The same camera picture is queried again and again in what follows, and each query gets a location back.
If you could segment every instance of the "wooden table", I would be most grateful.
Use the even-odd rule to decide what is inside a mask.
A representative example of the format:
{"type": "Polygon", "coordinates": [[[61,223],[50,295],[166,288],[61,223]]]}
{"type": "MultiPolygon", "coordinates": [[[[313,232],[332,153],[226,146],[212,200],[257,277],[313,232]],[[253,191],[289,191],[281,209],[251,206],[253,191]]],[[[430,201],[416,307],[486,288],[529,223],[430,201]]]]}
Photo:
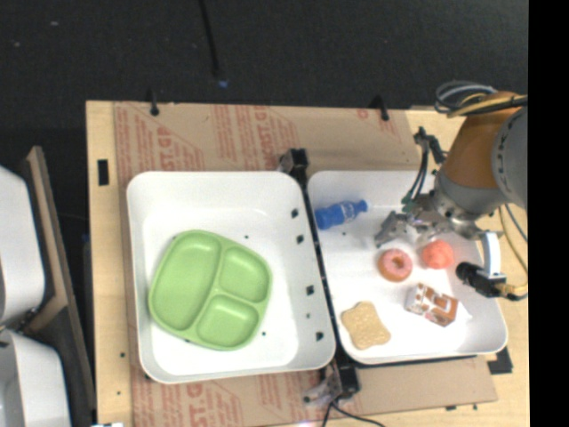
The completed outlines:
{"type": "MultiPolygon", "coordinates": [[[[118,187],[99,185],[98,160],[108,160],[110,172],[116,170],[114,134],[114,104],[112,101],[89,101],[86,107],[87,148],[89,169],[89,206],[92,243],[92,293],[95,341],[95,382],[99,423],[130,424],[132,402],[128,334],[125,316],[123,248],[120,231],[118,187]]],[[[406,112],[413,132],[423,126],[435,134],[443,148],[450,148],[458,130],[444,116],[432,109],[412,109],[406,112]]],[[[527,226],[526,214],[514,207],[518,219],[527,226]]],[[[514,226],[511,235],[515,247],[527,258],[527,245],[514,226]]],[[[498,214],[484,219],[488,229],[501,229],[498,214]]],[[[510,274],[511,283],[521,283],[524,272],[505,239],[501,239],[502,270],[510,274]]],[[[499,300],[509,328],[508,350],[514,364],[511,374],[495,375],[494,384],[499,400],[493,403],[394,413],[373,417],[388,427],[421,426],[512,426],[529,425],[529,335],[528,301],[499,300]]],[[[344,419],[330,425],[361,425],[344,419]]]]}

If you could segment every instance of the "green divided plate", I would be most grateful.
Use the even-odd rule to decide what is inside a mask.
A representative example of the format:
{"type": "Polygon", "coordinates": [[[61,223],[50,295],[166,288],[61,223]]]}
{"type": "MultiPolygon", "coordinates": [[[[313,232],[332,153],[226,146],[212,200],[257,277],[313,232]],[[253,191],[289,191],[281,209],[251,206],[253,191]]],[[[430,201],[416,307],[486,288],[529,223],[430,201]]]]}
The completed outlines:
{"type": "Polygon", "coordinates": [[[174,238],[148,295],[164,329],[215,350],[236,350],[255,336],[270,297],[272,274],[254,251],[208,231],[174,238]]]}

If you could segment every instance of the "black floor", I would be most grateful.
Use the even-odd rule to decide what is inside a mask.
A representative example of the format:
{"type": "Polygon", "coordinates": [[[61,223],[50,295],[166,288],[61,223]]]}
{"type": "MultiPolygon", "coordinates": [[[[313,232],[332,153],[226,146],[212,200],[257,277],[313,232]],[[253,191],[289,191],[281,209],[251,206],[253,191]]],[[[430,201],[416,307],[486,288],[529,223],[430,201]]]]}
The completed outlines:
{"type": "Polygon", "coordinates": [[[529,0],[0,0],[0,165],[41,145],[81,301],[84,103],[432,104],[465,79],[527,93],[529,0]]]}

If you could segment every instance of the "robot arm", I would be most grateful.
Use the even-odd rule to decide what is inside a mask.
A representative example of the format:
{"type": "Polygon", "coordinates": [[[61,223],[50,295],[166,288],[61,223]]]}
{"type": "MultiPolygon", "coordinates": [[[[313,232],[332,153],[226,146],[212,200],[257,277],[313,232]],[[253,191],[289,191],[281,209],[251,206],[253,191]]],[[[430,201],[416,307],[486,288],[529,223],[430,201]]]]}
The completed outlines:
{"type": "Polygon", "coordinates": [[[525,298],[527,285],[510,286],[500,273],[499,234],[481,230],[477,220],[508,203],[527,211],[527,96],[472,83],[449,83],[437,95],[437,110],[442,104],[449,117],[466,118],[446,156],[422,129],[415,135],[423,149],[417,181],[402,201],[402,213],[394,211],[382,223],[375,244],[401,236],[407,226],[419,232],[419,240],[445,232],[481,240],[485,266],[464,262],[457,276],[486,296],[525,298]],[[450,103],[453,94],[462,95],[460,103],[450,103]],[[441,167],[434,189],[423,194],[430,151],[441,167]]]}

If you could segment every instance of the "toy donut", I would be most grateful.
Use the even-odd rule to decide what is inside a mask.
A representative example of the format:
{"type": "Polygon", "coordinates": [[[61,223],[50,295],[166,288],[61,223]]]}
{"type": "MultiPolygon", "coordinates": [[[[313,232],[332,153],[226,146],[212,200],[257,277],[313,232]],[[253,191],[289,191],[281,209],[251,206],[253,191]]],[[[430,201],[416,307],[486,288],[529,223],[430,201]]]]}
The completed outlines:
{"type": "Polygon", "coordinates": [[[421,259],[431,269],[445,269],[454,263],[453,248],[444,240],[433,240],[421,250],[421,259]]]}
{"type": "Polygon", "coordinates": [[[398,248],[383,252],[377,261],[380,274],[389,281],[403,281],[411,275],[413,262],[409,255],[398,248]]]}

